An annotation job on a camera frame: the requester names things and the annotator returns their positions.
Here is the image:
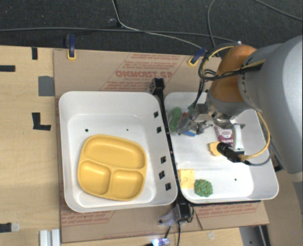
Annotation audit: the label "purple and white packet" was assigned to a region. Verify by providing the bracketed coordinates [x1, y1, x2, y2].
[214, 125, 234, 144]

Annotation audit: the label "yellow biscuit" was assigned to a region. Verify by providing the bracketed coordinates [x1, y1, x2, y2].
[208, 141, 222, 157]

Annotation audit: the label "black cylinder on white bracket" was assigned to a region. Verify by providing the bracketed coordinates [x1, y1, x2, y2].
[216, 123, 246, 163]

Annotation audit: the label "green toy vegetable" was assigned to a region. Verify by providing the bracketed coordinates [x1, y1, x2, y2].
[168, 107, 183, 133]

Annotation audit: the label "yellow cheese slice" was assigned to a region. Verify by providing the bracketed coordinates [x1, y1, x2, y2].
[177, 169, 196, 190]

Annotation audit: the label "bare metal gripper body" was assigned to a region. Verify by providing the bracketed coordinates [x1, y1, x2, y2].
[190, 103, 238, 128]

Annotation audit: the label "brown cardboard board red print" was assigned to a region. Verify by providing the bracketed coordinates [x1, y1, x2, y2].
[52, 49, 270, 243]

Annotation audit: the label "black block with wires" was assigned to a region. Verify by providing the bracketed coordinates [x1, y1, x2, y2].
[174, 201, 194, 223]
[147, 77, 166, 96]

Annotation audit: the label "thin black rod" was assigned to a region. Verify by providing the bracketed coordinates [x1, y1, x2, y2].
[156, 91, 186, 207]

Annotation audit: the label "green grapes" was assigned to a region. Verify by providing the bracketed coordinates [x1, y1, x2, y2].
[193, 178, 214, 198]

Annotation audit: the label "white plastic tray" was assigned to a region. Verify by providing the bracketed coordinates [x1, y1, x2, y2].
[58, 90, 179, 213]
[164, 91, 280, 204]

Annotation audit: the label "yellow divided plate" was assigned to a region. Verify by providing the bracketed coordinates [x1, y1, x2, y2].
[76, 134, 148, 202]

